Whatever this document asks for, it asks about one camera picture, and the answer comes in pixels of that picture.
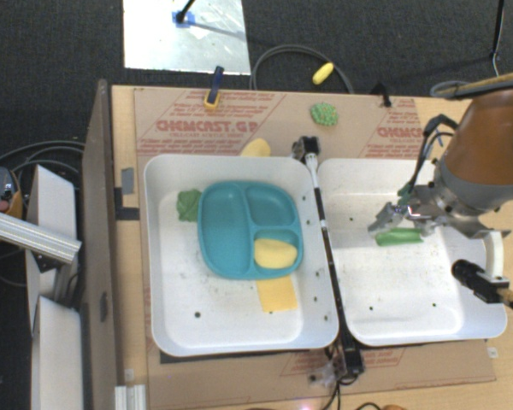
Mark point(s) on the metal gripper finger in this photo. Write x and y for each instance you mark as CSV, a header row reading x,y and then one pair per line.
x,y
427,226
385,218

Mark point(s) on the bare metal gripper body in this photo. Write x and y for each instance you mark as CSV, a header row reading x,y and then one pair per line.
x,y
442,212

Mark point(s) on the green toy pea pod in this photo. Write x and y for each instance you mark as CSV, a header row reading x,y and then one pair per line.
x,y
399,237

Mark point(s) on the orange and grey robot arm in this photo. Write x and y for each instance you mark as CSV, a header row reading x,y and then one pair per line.
x,y
483,139

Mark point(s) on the thin black and white rod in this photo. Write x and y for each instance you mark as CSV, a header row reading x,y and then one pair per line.
x,y
325,224

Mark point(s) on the white plastic tray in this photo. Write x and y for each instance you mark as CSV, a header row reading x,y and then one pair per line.
x,y
222,314
402,288

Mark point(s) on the yellow toy potato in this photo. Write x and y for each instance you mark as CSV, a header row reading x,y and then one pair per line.
x,y
275,253

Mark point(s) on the green spotted round toy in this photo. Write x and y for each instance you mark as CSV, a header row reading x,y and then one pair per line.
x,y
324,115

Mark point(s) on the yellow cheese slice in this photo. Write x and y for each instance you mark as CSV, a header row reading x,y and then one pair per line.
x,y
278,295

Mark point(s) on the yellow rounded toy food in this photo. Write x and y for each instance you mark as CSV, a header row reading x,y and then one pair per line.
x,y
256,148

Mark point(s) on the yellow toy corn cob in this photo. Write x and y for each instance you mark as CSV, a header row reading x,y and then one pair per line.
x,y
323,73

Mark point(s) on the blue divided plate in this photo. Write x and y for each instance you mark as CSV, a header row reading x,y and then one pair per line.
x,y
226,229

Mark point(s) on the brown cardboard board red print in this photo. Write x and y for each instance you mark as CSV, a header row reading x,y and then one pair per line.
x,y
222,122

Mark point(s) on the green lettuce leaf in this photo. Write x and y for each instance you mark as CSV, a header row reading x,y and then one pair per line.
x,y
188,205

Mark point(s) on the black cylinder on white bracket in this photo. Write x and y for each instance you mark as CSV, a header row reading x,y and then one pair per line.
x,y
474,278

